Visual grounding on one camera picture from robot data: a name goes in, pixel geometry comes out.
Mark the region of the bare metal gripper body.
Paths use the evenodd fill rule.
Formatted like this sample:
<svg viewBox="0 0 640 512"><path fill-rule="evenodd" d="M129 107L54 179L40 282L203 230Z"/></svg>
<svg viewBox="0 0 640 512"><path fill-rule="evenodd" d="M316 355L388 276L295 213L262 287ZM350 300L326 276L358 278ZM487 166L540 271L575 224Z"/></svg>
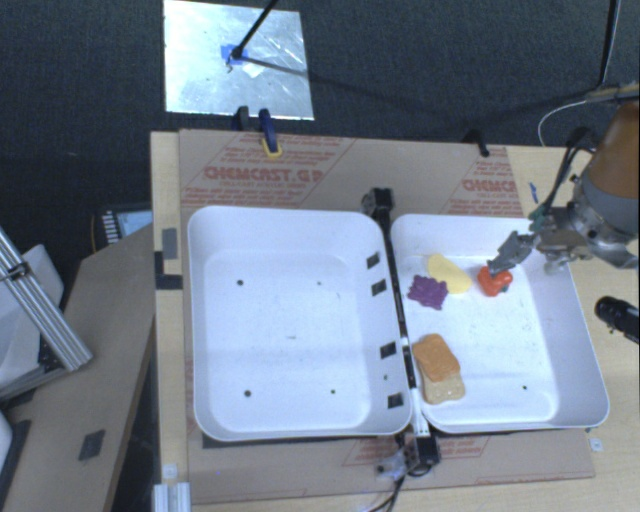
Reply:
<svg viewBox="0 0 640 512"><path fill-rule="evenodd" d="M601 214L589 205L539 207L531 214L531 230L537 234L536 249L546 257L548 273L577 261L600 259L620 270L639 267L639 257L627 246L638 237L635 209L615 209Z"/></svg>

